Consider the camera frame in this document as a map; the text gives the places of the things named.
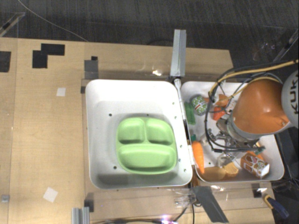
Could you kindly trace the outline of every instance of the green divided plate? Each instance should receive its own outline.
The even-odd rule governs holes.
[[[173,130],[160,119],[123,120],[117,128],[116,152],[120,165],[134,174],[163,174],[177,164]]]

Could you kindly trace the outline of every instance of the white wire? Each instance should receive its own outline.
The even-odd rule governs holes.
[[[31,13],[33,13],[35,16],[39,17],[40,19],[42,19],[42,20],[48,22],[49,24],[51,24],[51,25],[53,25],[53,26],[55,26],[55,27],[57,27],[57,28],[60,28],[60,29],[62,29],[62,30],[64,30],[64,31],[66,31],[66,32],[69,32],[69,33],[71,33],[71,34],[73,34],[73,35],[79,37],[80,39],[82,39],[82,40],[85,41],[85,42],[88,42],[88,40],[86,40],[85,38],[79,36],[78,34],[72,32],[72,31],[70,31],[70,30],[68,30],[68,29],[65,29],[65,28],[63,28],[63,27],[61,27],[61,26],[59,26],[59,25],[57,25],[57,24],[55,24],[55,23],[53,23],[53,22],[50,22],[49,20],[47,20],[47,19],[43,18],[42,16],[38,15],[37,13],[35,13],[34,11],[32,11],[30,8],[28,8],[24,3],[22,3],[21,0],[18,0],[18,2],[19,2],[24,8],[26,8],[28,11],[30,11]]]

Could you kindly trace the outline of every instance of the yellow cable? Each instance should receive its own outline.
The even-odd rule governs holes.
[[[222,77],[220,80],[218,80],[218,82],[216,82],[212,86],[211,90],[209,91],[209,94],[210,95],[212,94],[212,91],[215,89],[215,87],[217,86],[218,83],[220,83],[221,81],[226,80],[228,78],[235,77],[235,76],[238,76],[238,75],[243,75],[243,74],[265,72],[265,71],[269,71],[269,70],[276,70],[276,69],[279,69],[279,68],[283,68],[285,66],[294,65],[296,63],[298,63],[298,60],[291,61],[291,62],[285,62],[285,63],[282,63],[280,65],[271,66],[271,67],[267,67],[267,68],[261,68],[261,69],[256,69],[256,70],[245,70],[245,71],[240,71],[240,72],[236,72],[236,73],[233,73],[233,74],[230,73],[230,74]]]
[[[257,80],[272,80],[272,81],[276,81],[276,82],[280,83],[280,81],[278,81],[277,79],[272,78],[272,77],[258,77],[258,78],[253,79],[252,81],[250,81],[247,85],[249,85],[250,83],[252,83],[252,82],[254,82],[254,81],[257,81]],[[241,92],[247,87],[247,85],[245,85],[245,86],[244,86],[242,89],[240,89],[238,92],[232,94],[232,95],[229,96],[229,97],[226,97],[226,98],[224,98],[224,99],[221,99],[221,100],[219,100],[219,101],[224,101],[224,100],[228,100],[228,99],[231,99],[231,98],[235,97],[237,94],[241,93]]]

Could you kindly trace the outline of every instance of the green can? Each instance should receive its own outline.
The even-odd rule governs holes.
[[[206,113],[207,102],[201,95],[197,95],[194,98],[192,98],[191,104],[199,116],[202,116]]]

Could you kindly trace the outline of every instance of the white sticker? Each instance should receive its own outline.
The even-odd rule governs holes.
[[[66,88],[58,88],[56,96],[65,96]]]
[[[47,188],[47,191],[43,195],[43,198],[46,199],[47,201],[53,203],[55,201],[57,194],[58,194],[58,192],[55,191],[54,189]]]

